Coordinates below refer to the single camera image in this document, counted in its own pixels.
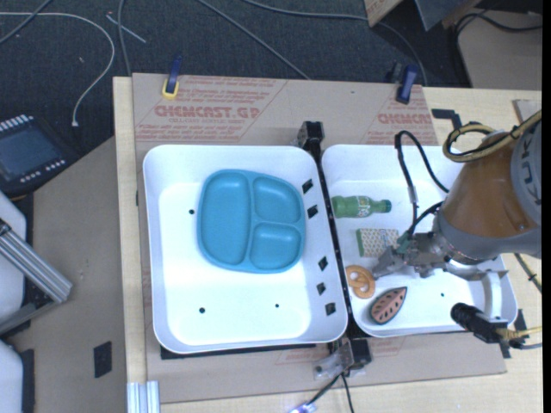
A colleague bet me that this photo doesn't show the green plastic bottle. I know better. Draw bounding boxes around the green plastic bottle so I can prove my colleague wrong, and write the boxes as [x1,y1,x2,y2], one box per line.
[330,194,393,220]

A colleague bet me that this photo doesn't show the white plastic tray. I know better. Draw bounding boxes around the white plastic tray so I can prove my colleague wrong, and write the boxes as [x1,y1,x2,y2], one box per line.
[320,143,519,339]
[141,144,350,354]

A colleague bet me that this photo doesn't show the blue divided plate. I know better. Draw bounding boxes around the blue divided plate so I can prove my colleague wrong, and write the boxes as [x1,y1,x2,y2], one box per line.
[196,168,308,275]

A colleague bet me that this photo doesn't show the orange leaf shaped toy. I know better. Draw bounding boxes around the orange leaf shaped toy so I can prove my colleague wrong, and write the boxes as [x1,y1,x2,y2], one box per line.
[368,286,409,326]

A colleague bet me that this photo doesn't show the brown toy pretzel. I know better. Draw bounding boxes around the brown toy pretzel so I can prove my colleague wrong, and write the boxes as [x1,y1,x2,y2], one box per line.
[344,264,376,300]

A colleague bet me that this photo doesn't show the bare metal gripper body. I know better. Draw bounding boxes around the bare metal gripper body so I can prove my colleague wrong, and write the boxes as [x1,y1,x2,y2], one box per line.
[402,231,486,281]

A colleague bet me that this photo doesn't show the black cylinder on white bracket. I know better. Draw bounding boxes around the black cylinder on white bracket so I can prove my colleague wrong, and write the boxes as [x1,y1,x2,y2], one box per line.
[449,268,511,344]

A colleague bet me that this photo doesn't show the brown cardboard board red print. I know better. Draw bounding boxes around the brown cardboard board red print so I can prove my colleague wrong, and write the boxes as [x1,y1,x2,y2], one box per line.
[131,72,509,404]

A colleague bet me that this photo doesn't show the black block with thin wires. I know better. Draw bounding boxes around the black block with thin wires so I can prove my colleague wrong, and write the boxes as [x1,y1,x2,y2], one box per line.
[297,120,325,151]
[344,337,373,378]

